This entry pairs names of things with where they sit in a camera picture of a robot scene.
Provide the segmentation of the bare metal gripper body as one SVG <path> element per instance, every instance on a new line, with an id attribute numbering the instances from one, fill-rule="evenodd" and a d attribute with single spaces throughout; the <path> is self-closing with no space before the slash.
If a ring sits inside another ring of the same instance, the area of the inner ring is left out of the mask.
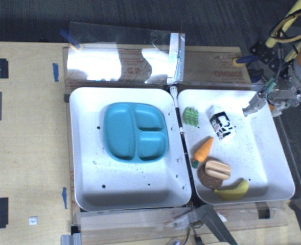
<path id="1" fill-rule="evenodd" d="M 263 95 L 270 109 L 288 109 L 301 104 L 301 82 L 269 80 L 263 87 Z"/>

